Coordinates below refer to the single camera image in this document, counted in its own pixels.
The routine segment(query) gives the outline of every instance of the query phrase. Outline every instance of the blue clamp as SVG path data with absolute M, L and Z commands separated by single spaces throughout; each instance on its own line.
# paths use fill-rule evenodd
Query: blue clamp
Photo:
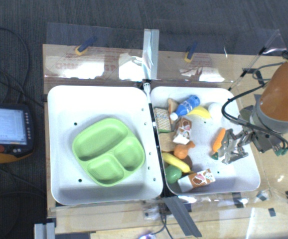
M 186 54 L 185 54 L 185 58 L 184 58 L 184 60 L 186 62 L 188 62 L 188 63 L 192 62 L 193 54 L 195 52 L 196 46 L 197 46 L 197 42 L 194 41 L 193 45 L 186 49 Z
M 82 43 L 80 46 L 76 47 L 75 53 L 79 56 L 83 55 L 89 46 L 92 46 L 93 43 L 97 40 L 98 38 L 96 36 L 92 36 L 91 38 L 87 39 L 84 43 Z

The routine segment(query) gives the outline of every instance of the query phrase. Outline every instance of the yellow banana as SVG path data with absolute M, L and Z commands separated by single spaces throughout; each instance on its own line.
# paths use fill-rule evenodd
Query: yellow banana
M 191 110 L 187 115 L 199 115 L 205 119 L 210 119 L 211 115 L 209 111 L 202 107 L 202 106 L 197 106 L 193 110 Z
M 179 158 L 175 157 L 174 155 L 169 154 L 167 152 L 162 152 L 162 157 L 163 157 L 163 160 L 167 164 L 177 167 L 183 173 L 190 172 L 189 166 L 184 161 L 180 160 Z

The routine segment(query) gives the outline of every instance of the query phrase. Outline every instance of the orange carrot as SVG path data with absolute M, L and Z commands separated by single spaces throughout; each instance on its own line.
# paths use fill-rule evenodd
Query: orange carrot
M 217 138 L 213 144 L 213 151 L 214 152 L 217 152 L 218 149 L 222 146 L 222 140 L 224 139 L 224 136 L 225 136 L 225 132 L 226 130 L 224 128 L 222 128 L 218 135 L 217 135 Z

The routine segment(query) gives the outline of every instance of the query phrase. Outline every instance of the wooden table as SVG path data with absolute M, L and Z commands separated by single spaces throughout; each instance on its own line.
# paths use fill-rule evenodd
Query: wooden table
M 103 54 L 109 54 L 108 66 L 105 73 L 109 73 L 105 80 L 81 80 L 72 78 L 59 78 L 59 70 L 56 69 L 56 61 L 70 64 L 70 52 L 74 47 L 64 45 L 44 45 L 44 94 L 56 85 L 107 85 L 114 84 L 124 86 L 137 86 L 131 81 L 119 82 L 118 62 L 119 55 L 128 52 L 131 55 L 139 56 L 138 50 L 119 50 L 100 48 Z M 160 51 L 158 54 L 158 70 L 161 78 L 166 75 L 175 79 L 172 84 L 187 85 L 187 76 L 178 71 L 178 63 L 183 53 Z M 198 54 L 196 61 L 203 61 L 200 66 L 219 69 L 220 75 L 225 79 L 223 83 L 199 82 L 198 78 L 190 78 L 190 86 L 218 86 L 228 88 L 232 81 L 236 80 L 247 67 L 254 56 L 248 55 L 224 55 L 224 54 Z M 281 57 L 262 56 L 254 67 L 283 61 Z M 271 77 L 277 67 L 262 71 L 264 78 Z M 162 84 L 169 84 L 168 81 L 161 81 Z M 232 93 L 242 93 L 258 86 L 251 75 L 246 75 L 236 86 Z M 262 90 L 243 97 L 238 100 L 240 108 L 254 105 L 254 94 L 260 94 Z M 46 171 L 47 171 L 47 208 L 48 216 L 56 218 L 56 234 L 93 232 L 92 239 L 135 239 L 149 232 L 156 232 L 161 228 L 161 221 L 154 217 L 154 211 L 158 201 L 130 201 L 122 203 L 90 204 L 74 207 L 56 206 L 50 189 L 50 149 L 48 130 L 48 109 L 45 105 L 45 140 L 46 140 Z M 288 191 L 288 153 L 277 157 L 272 150 L 265 153 L 258 153 L 253 144 L 252 150 L 259 167 L 261 185 L 259 189 L 251 193 L 241 193 L 240 200 L 242 208 L 235 205 L 231 194 L 221 196 L 210 196 L 197 198 L 192 204 L 190 212 L 197 227 L 204 238 L 277 238 L 288 237 L 288 199 L 285 194 Z M 173 238 L 186 238 L 175 218 L 168 217 L 167 227 Z M 157 238 L 169 238 L 166 230 L 156 235 Z

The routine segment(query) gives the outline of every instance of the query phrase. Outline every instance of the blue bottle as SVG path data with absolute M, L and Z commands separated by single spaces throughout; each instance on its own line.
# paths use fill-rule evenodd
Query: blue bottle
M 200 100 L 197 96 L 191 95 L 183 103 L 181 103 L 175 112 L 169 115 L 171 120 L 177 120 L 179 116 L 184 116 L 188 114 L 195 107 L 199 106 Z

